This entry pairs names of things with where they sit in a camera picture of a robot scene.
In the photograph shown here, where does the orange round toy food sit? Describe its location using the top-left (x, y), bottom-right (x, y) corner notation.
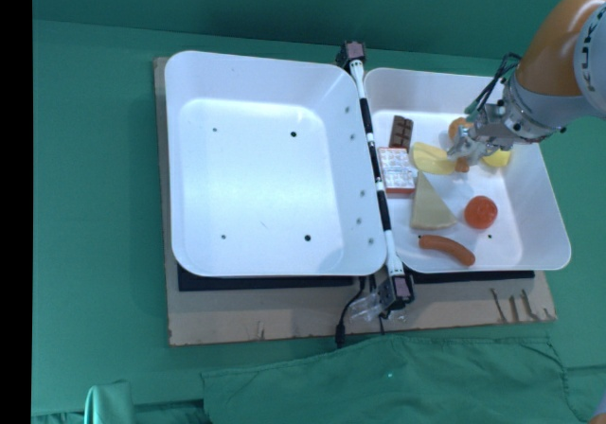
top-left (448, 116), bottom-right (474, 142)

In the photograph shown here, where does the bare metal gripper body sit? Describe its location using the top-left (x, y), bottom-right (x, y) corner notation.
top-left (466, 102), bottom-right (520, 154)

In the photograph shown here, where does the black and white thin rod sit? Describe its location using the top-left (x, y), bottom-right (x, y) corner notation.
top-left (348, 60), bottom-right (405, 278)

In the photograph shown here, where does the black block with wires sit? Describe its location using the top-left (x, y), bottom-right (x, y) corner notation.
top-left (336, 41), bottom-right (368, 69)
top-left (376, 273), bottom-right (416, 320)

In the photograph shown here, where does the orange toy tomato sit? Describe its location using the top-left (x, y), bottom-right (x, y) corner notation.
top-left (463, 195), bottom-right (499, 230)

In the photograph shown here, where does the yellow toy lemon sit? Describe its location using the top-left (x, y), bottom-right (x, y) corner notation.
top-left (480, 147), bottom-right (513, 169)

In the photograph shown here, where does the white plastic tray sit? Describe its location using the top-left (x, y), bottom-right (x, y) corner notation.
top-left (363, 66), bottom-right (573, 274)
top-left (163, 49), bottom-right (389, 278)

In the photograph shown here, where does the orange toy sausage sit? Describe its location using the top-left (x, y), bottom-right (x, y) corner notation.
top-left (418, 234), bottom-right (476, 267)

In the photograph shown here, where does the brown chocolate bar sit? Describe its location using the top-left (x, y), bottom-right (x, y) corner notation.
top-left (388, 115), bottom-right (415, 150)

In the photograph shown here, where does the green cloth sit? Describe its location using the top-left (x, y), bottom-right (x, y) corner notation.
top-left (201, 334), bottom-right (593, 424)

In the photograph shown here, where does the brown cardboard board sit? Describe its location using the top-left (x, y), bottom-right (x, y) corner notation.
top-left (152, 56), bottom-right (558, 347)

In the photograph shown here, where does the orange and white carton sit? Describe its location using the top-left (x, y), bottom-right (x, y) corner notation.
top-left (377, 146), bottom-right (419, 199)

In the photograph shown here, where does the yellow cheese wedge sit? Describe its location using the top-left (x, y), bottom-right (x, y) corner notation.
top-left (409, 170), bottom-right (458, 231)

